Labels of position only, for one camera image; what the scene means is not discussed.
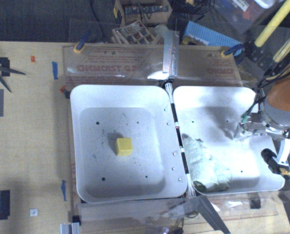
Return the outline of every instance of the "white tray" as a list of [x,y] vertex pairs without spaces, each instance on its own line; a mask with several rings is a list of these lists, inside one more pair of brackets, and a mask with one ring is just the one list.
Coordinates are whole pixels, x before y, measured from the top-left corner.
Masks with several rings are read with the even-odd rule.
[[[70,96],[79,196],[88,203],[178,197],[186,176],[167,93],[155,86],[80,85]],[[132,139],[130,156],[115,141]]]
[[241,115],[253,103],[255,93],[251,89],[182,86],[173,96],[182,137],[202,140],[211,155],[231,171],[227,191],[207,194],[277,191],[284,186],[283,177],[273,174],[261,157],[265,148],[275,152],[271,137],[233,139]]

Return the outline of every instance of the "cardboard box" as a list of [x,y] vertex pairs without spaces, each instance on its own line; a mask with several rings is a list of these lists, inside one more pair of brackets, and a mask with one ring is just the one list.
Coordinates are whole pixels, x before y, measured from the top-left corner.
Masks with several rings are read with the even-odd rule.
[[[179,46],[178,76],[174,88],[242,86],[233,57],[223,58],[227,47]],[[152,44],[87,44],[81,54],[63,49],[67,91],[81,84],[155,85],[148,76],[163,69],[164,47]]]
[[114,43],[119,44],[163,44],[161,35],[154,36],[140,21],[113,29],[112,35]]
[[114,4],[114,15],[120,27],[138,20],[147,26],[166,24],[171,13],[168,0],[116,0]]
[[215,0],[214,8],[243,34],[267,18],[284,0]]

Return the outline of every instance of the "black wire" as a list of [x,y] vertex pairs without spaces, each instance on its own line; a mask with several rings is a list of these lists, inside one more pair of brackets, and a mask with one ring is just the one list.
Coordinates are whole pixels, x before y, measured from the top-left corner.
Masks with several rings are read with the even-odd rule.
[[[285,70],[287,70],[287,69],[289,69],[289,68],[290,68],[290,65],[289,65],[289,66],[286,66],[286,67],[284,67],[284,68],[282,68],[282,70],[279,71],[279,72],[277,73],[277,74],[278,74],[278,77],[275,78],[275,79],[273,79],[272,81],[268,82],[268,83],[265,84],[265,85],[262,85],[262,84],[263,84],[263,82],[266,81],[267,78],[262,79],[262,80],[261,80],[257,85],[255,85],[252,89],[253,89],[253,90],[255,90],[255,89],[261,89],[261,88],[264,88],[264,87],[266,87],[266,86],[272,84],[273,82],[275,82],[275,81],[277,81],[277,80],[281,80],[281,79],[286,78],[288,75],[287,75],[287,76],[286,76],[286,75],[281,76],[281,75],[285,72]],[[269,74],[272,73],[273,70],[272,70],[271,72],[266,71],[266,72],[264,73],[263,76],[266,76],[266,73],[269,73]]]
[[251,107],[248,108],[248,110],[246,111],[248,114],[251,113],[253,107],[257,104],[257,103],[261,103],[264,99],[266,98],[266,96],[261,97],[260,99],[257,99],[253,102],[253,104],[251,105]]
[[285,75],[283,75],[281,77],[277,77],[277,78],[273,79],[272,81],[266,83],[265,85],[261,86],[261,88],[264,88],[264,87],[266,87],[266,86],[268,86],[268,85],[270,85],[270,84],[272,84],[272,83],[274,83],[276,81],[282,80],[282,79],[284,79],[284,78],[286,78],[288,76],[290,76],[290,71],[287,74],[285,74]]
[[185,217],[187,217],[187,218],[195,218],[198,215],[199,215],[199,212],[198,211],[194,211],[194,212],[185,214]]
[[145,20],[145,26],[146,26],[146,28],[148,28],[147,21],[146,21],[146,18],[144,16],[143,8],[142,8],[142,6],[140,4],[140,1],[139,0],[136,0],[136,2],[137,2],[138,6],[140,8],[140,11],[141,11],[141,14],[142,14],[142,18],[144,18],[144,20]]

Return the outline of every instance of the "crumpled white cloth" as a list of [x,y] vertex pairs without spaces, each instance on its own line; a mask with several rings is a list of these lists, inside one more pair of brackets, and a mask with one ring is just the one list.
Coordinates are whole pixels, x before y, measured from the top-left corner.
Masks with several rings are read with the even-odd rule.
[[185,138],[183,145],[189,173],[195,188],[200,192],[227,190],[232,176],[230,169],[213,157],[202,141]]

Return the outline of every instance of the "yellow cube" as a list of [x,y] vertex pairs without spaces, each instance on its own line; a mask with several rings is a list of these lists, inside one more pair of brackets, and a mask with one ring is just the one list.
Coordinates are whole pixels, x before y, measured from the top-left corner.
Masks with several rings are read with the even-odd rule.
[[117,156],[129,156],[133,151],[131,138],[117,138],[116,154]]

